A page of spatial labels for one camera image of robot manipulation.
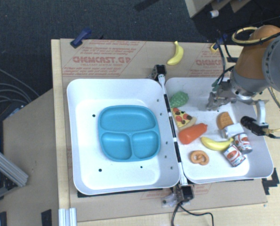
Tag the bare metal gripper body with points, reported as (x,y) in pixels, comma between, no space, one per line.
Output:
(229,93)

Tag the green grapes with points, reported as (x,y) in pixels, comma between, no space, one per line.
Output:
(179,99)

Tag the brown cardboard board red print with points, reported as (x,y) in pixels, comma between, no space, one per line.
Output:
(106,60)

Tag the black cylinder on white bracket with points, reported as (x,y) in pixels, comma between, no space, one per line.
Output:
(252,125)

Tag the blue divided plate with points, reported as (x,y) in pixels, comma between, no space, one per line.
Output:
(128,121)

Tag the yellow banana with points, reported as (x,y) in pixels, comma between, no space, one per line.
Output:
(215,144)
(177,54)

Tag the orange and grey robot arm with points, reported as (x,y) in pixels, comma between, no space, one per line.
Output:
(250,60)

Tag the small white bottle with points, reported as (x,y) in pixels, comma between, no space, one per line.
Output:
(214,13)

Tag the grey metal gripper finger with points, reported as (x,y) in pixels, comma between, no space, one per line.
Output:
(210,102)
(218,105)

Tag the orange pretzel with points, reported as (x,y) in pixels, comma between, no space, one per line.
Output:
(197,158)

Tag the white plastic tray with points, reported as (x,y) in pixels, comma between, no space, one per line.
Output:
(224,173)
(88,131)

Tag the orange toy bottle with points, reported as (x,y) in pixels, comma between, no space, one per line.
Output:
(191,133)

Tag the thin black and white rod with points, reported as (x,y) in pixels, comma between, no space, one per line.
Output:
(170,116)

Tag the brown waffle biscuit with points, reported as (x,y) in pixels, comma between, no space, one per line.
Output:
(224,120)

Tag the pizza slice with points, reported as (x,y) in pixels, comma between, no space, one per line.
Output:
(182,119)

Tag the red and white can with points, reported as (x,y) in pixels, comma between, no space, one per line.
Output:
(234,155)
(243,143)

